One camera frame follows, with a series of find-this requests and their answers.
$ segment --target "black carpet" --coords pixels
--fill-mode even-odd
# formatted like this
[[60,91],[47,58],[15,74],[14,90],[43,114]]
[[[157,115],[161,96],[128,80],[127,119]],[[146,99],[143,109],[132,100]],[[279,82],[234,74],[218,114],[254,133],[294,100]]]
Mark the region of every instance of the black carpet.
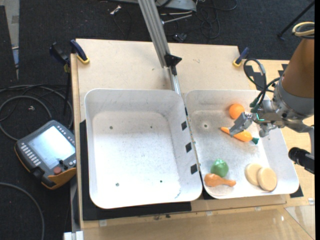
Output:
[[[292,27],[283,34],[284,40],[279,39],[277,34],[311,2],[312,0],[214,0],[213,3],[213,0],[206,0],[197,6],[197,13],[193,13],[192,17],[167,23],[164,29],[169,42],[176,42],[173,39],[176,33],[186,34],[185,43],[232,45],[238,46],[240,52],[249,47],[251,58],[289,60],[301,40],[291,35]],[[115,16],[110,15],[118,5],[122,9]],[[4,28],[1,21],[4,15],[1,6],[0,12],[2,41],[8,38],[8,29]],[[163,8],[160,12],[172,13],[177,10]],[[165,15],[161,18],[167,21],[172,16]],[[314,20],[313,6],[297,23]],[[57,42],[69,54],[69,41],[75,38],[151,41],[137,4],[104,0],[20,0],[19,82],[14,82],[15,70],[12,52],[9,51],[10,42],[1,43],[1,59],[10,58],[10,61],[4,60],[4,65],[0,63],[0,87],[17,84],[65,85],[67,74],[63,66],[50,56],[49,47]],[[12,95],[14,94],[1,92],[0,104]],[[53,107],[59,110],[57,114],[60,117],[57,118],[67,122],[61,116],[61,100],[52,102]],[[21,128],[31,128],[48,120],[41,111],[35,117],[29,114],[26,117],[26,113],[30,111],[18,109],[17,112],[12,120],[3,122],[5,129],[17,136],[23,135]],[[28,120],[21,125],[21,118]],[[0,163],[0,181],[27,190],[38,201],[44,214],[44,239],[61,240],[63,233],[71,230],[69,186],[67,184],[52,191],[36,184],[18,161],[13,151],[14,143],[0,132],[0,157],[5,161]],[[0,195],[0,239],[40,239],[40,216],[32,201],[23,193],[8,187],[0,186]]]
[[10,87],[17,74],[4,6],[0,6],[0,62],[0,87]]

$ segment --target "plastic toy food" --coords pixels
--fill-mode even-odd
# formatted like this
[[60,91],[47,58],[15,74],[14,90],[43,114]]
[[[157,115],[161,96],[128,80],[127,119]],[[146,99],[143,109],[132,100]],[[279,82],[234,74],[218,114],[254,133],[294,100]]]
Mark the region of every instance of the plastic toy food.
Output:
[[225,177],[229,171],[229,166],[222,159],[217,159],[214,161],[210,168],[212,174],[219,175],[220,177]]
[[216,187],[219,185],[228,185],[233,187],[236,185],[235,180],[225,179],[214,173],[207,173],[204,177],[204,183],[209,187]]
[[273,191],[278,183],[277,175],[269,167],[263,167],[258,171],[257,179],[259,186],[265,191]]
[[259,186],[258,182],[258,171],[262,168],[259,163],[253,162],[249,163],[244,169],[244,175],[248,182],[252,185]]
[[260,186],[265,191],[273,191],[278,183],[277,175],[270,167],[262,167],[258,163],[250,163],[244,169],[248,182]]
[[242,112],[245,112],[244,106],[235,103],[229,107],[229,115],[232,119],[237,119]]
[[[221,127],[220,128],[223,132],[230,134],[229,128],[227,127]],[[242,141],[242,142],[249,142],[252,141],[254,144],[258,144],[259,138],[252,137],[251,133],[247,130],[243,130],[242,132],[239,132],[235,135],[233,135],[236,139]]]

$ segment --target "plastic orange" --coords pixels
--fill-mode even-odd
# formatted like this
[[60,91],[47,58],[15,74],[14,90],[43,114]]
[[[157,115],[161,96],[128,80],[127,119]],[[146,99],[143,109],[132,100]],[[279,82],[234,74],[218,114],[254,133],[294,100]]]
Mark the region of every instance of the plastic orange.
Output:
[[242,112],[245,112],[245,108],[238,103],[232,104],[229,108],[229,115],[232,119],[237,119]]

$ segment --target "green toy vegetable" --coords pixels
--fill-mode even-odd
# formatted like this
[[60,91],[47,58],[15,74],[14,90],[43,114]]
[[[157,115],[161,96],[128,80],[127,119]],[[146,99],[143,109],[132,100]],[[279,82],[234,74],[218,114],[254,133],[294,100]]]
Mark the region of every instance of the green toy vegetable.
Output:
[[222,159],[217,159],[214,161],[210,168],[212,174],[219,175],[220,177],[225,177],[229,171],[229,166]]

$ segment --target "metal pole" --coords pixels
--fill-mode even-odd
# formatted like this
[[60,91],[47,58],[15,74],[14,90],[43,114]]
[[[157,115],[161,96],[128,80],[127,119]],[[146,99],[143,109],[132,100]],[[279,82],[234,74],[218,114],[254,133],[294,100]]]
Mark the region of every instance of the metal pole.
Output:
[[170,54],[167,38],[164,31],[164,26],[160,19],[154,0],[138,0],[146,26],[149,30],[156,54],[159,58],[161,67],[167,67],[170,75],[172,89],[179,95],[180,86],[178,77],[172,73],[170,65],[167,65],[165,55]]
[[166,24],[166,23],[169,23],[169,22],[174,22],[174,21],[178,21],[178,20],[182,20],[182,19],[185,19],[185,18],[188,18],[188,17],[191,17],[192,15],[187,15],[187,16],[182,16],[182,17],[179,17],[179,18],[173,18],[173,19],[169,19],[167,21],[163,21],[162,23],[163,24]]

